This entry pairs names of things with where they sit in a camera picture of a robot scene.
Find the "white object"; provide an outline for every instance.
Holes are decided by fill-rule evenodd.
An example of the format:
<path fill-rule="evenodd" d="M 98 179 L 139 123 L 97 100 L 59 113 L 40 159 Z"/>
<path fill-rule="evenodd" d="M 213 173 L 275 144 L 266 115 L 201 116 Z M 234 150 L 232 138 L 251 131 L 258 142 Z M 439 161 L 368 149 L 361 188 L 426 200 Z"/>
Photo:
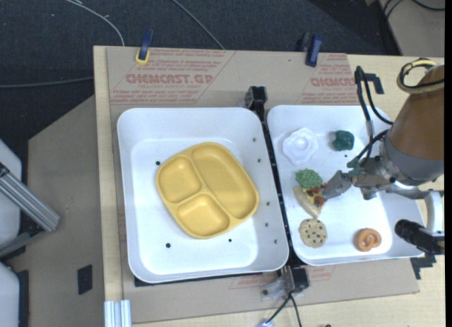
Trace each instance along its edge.
<path fill-rule="evenodd" d="M 288 257 L 283 217 L 263 136 L 251 111 L 224 108 L 139 108 L 117 123 L 127 251 L 133 274 L 147 283 L 277 270 Z M 155 184 L 166 159 L 193 145 L 219 143 L 253 180 L 259 205 L 251 218 L 211 239 L 185 233 Z"/>
<path fill-rule="evenodd" d="M 282 152 L 297 167 L 304 165 L 318 149 L 319 138 L 307 128 L 292 132 L 282 142 Z"/>
<path fill-rule="evenodd" d="M 19 279 L 0 263 L 0 322 L 2 327 L 17 327 L 19 323 Z"/>
<path fill-rule="evenodd" d="M 22 163 L 6 144 L 0 140 L 0 162 L 18 179 L 22 175 Z M 20 228 L 20 208 L 0 192 L 0 246 L 17 237 Z"/>
<path fill-rule="evenodd" d="M 375 133 L 388 125 L 373 117 Z M 423 225 L 416 201 L 397 194 L 377 193 L 377 197 L 365 201 L 358 188 L 351 187 L 343 195 L 326 201 L 319 220 L 328 231 L 328 240 L 321 248 L 310 248 L 298 236 L 301 221 L 311 216 L 301 207 L 293 194 L 297 185 L 295 172 L 299 171 L 283 154 L 283 141 L 288 133 L 308 128 L 319 137 L 319 150 L 305 164 L 319 173 L 327 182 L 337 170 L 344 172 L 348 161 L 354 158 L 368 142 L 366 120 L 360 106 L 277 106 L 268 113 L 268 128 L 275 150 L 278 174 L 294 251 L 307 264 L 321 266 L 336 263 L 370 261 L 376 259 L 415 257 L 422 252 L 408 244 L 394 232 L 400 219 L 408 219 Z M 352 150 L 336 151 L 331 147 L 332 131 L 347 129 L 355 136 Z M 372 155 L 378 154 L 375 145 Z M 354 244 L 356 233 L 373 228 L 381 234 L 381 245 L 368 252 L 359 251 Z"/>
<path fill-rule="evenodd" d="M 129 299 L 120 302 L 104 302 L 105 327 L 132 327 L 132 311 Z"/>

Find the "yellow divided tray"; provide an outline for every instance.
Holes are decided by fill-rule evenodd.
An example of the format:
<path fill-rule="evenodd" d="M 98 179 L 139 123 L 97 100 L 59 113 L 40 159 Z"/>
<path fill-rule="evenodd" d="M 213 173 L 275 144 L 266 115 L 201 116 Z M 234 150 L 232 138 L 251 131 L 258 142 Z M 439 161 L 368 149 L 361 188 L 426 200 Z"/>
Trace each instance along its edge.
<path fill-rule="evenodd" d="M 195 238 L 211 238 L 244 222 L 259 196 L 239 161 L 218 143 L 200 143 L 160 165 L 157 190 L 173 218 Z"/>

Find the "toy broccoli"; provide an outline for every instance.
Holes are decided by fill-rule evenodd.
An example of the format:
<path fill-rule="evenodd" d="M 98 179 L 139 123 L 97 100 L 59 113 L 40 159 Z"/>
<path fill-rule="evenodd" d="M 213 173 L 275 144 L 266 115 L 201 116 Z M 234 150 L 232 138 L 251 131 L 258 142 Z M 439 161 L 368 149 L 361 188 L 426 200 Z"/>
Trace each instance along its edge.
<path fill-rule="evenodd" d="M 311 169 L 304 169 L 295 174 L 298 184 L 304 189 L 316 188 L 322 185 L 322 178 Z"/>
<path fill-rule="evenodd" d="M 337 151 L 352 150 L 355 143 L 355 137 L 349 131 L 336 131 L 336 139 L 333 141 L 333 146 Z"/>

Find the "black bracket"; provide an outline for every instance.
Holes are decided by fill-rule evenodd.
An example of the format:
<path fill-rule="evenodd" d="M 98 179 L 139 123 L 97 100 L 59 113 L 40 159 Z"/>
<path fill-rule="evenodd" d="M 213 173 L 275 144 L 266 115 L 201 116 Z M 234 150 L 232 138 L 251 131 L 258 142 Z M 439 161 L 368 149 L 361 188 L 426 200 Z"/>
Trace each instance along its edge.
<path fill-rule="evenodd" d="M 289 244 L 289 265 L 291 266 L 301 266 L 305 265 L 296 255 L 293 250 L 292 237 L 289 231 L 289 222 L 287 220 L 287 215 L 285 212 L 285 205 L 283 197 L 283 191 L 281 189 L 280 177 L 278 174 L 278 166 L 276 165 L 275 151 L 273 149 L 273 143 L 271 141 L 270 132 L 268 131 L 268 126 L 265 118 L 264 104 L 267 101 L 267 92 L 264 86 L 251 86 L 245 95 L 245 106 L 246 108 L 254 111 L 259 119 L 261 120 L 263 136 L 266 140 L 266 146 L 268 151 L 268 156 L 270 158 L 270 164 L 273 172 L 273 178 L 275 180 L 276 191 L 278 193 L 278 199 L 280 202 L 280 209 L 282 214 L 282 220 L 284 221 L 287 242 Z"/>
<path fill-rule="evenodd" d="M 91 264 L 77 270 L 77 281 L 79 295 L 93 288 L 93 266 Z"/>

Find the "toy donut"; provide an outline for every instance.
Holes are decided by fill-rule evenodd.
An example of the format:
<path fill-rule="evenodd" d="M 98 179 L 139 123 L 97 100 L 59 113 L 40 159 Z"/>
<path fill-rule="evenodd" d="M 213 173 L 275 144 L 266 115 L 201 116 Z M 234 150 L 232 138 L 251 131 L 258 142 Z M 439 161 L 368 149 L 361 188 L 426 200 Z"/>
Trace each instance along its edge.
<path fill-rule="evenodd" d="M 369 251 L 381 244 L 381 235 L 375 229 L 365 228 L 357 234 L 356 247 L 360 251 Z"/>

